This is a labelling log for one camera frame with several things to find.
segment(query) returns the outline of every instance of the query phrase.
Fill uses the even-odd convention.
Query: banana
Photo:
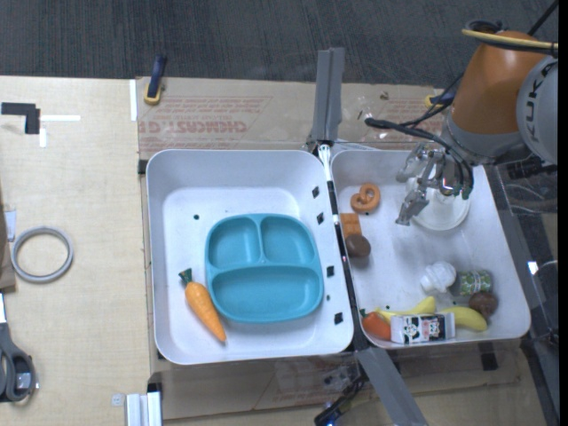
[[[467,327],[476,331],[487,330],[487,321],[475,309],[471,309],[465,306],[452,306],[450,308],[445,308],[440,312],[443,314],[447,312],[453,312],[455,326],[457,327]]]
[[[392,316],[401,316],[407,314],[433,314],[436,310],[436,298],[433,296],[427,296],[412,309],[406,311],[385,311],[380,308],[376,308],[375,311],[381,314],[387,323],[391,324]]]

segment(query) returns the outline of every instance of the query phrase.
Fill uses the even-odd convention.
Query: tomato
[[[381,317],[380,314],[378,314],[377,312],[370,312],[369,314],[367,314],[365,313],[364,309],[362,309],[360,312],[363,316],[361,325],[363,326],[363,329],[365,331],[367,331],[370,335],[390,341],[391,326],[385,319],[383,319],[383,317]]]

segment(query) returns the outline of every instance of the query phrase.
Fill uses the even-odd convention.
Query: gray ring
[[[63,243],[67,248],[67,260],[58,270],[56,270],[53,273],[47,274],[45,276],[37,276],[25,272],[18,264],[18,251],[20,250],[21,245],[25,241],[37,235],[53,235],[59,238],[61,241],[63,241]],[[71,265],[71,262],[73,261],[73,246],[71,245],[71,240],[69,239],[69,237],[60,229],[56,227],[49,227],[47,225],[41,225],[39,227],[32,227],[31,229],[27,229],[26,231],[18,235],[16,240],[14,240],[11,256],[12,256],[12,265],[14,266],[14,270],[23,280],[35,283],[45,283],[45,282],[50,282],[52,280],[56,280],[59,276],[61,276],[63,273],[65,273],[68,270],[69,266]]]

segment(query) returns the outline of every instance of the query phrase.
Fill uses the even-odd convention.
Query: divided blue plate
[[[247,214],[219,221],[207,236],[205,265],[213,304],[238,322],[299,319],[323,297],[312,235],[287,215]]]

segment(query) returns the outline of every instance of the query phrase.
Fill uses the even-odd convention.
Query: scissors
[[[35,370],[32,359],[10,338],[4,294],[0,292],[0,400],[17,402],[30,395],[36,385]]]

